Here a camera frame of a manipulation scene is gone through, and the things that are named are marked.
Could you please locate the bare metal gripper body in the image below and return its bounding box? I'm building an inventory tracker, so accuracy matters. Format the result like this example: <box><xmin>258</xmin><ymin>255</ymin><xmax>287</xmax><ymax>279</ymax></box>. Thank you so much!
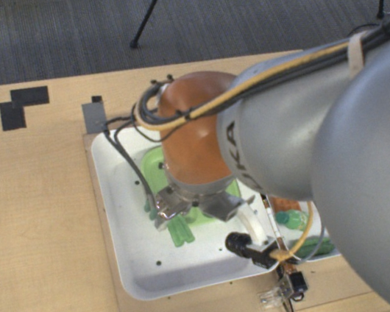
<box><xmin>152</xmin><ymin>181</ymin><xmax>205</xmax><ymax>217</ymax></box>

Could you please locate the green toy vegetable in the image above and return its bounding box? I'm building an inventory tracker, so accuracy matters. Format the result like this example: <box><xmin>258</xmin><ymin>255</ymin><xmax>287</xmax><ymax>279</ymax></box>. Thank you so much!
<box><xmin>142</xmin><ymin>189</ymin><xmax>198</xmax><ymax>253</ymax></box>

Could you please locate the green divided plate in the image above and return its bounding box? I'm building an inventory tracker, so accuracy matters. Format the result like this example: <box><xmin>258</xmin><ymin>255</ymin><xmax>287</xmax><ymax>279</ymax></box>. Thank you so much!
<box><xmin>137</xmin><ymin>133</ymin><xmax>246</xmax><ymax>234</ymax></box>

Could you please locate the white plastic tray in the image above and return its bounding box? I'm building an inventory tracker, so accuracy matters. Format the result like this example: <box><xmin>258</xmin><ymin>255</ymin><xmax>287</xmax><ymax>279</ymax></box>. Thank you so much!
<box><xmin>87</xmin><ymin>102</ymin><xmax>289</xmax><ymax>308</ymax></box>
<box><xmin>268</xmin><ymin>185</ymin><xmax>344</xmax><ymax>269</ymax></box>

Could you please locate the orange brown packet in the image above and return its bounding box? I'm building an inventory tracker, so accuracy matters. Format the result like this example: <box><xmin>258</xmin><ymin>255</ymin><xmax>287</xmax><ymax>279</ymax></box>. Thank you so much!
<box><xmin>268</xmin><ymin>190</ymin><xmax>302</xmax><ymax>216</ymax></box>

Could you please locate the green plastic bottle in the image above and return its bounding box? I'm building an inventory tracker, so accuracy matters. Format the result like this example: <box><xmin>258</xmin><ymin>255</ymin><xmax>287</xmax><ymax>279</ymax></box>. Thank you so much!
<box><xmin>274</xmin><ymin>206</ymin><xmax>312</xmax><ymax>237</ymax></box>

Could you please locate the dark green cucumber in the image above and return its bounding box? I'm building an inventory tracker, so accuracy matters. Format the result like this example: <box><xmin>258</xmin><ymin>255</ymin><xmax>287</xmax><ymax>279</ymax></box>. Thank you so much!
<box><xmin>292</xmin><ymin>233</ymin><xmax>337</xmax><ymax>260</ymax></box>

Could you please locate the black cylinder on white bracket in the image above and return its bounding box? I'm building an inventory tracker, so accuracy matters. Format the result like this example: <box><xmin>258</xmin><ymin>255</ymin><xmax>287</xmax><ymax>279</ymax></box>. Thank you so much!
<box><xmin>219</xmin><ymin>201</ymin><xmax>287</xmax><ymax>277</ymax></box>

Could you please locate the black block with thin wires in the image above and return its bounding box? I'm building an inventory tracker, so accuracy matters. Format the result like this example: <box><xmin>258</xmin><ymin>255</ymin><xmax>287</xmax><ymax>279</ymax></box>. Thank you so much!
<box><xmin>277</xmin><ymin>269</ymin><xmax>311</xmax><ymax>304</ymax></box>

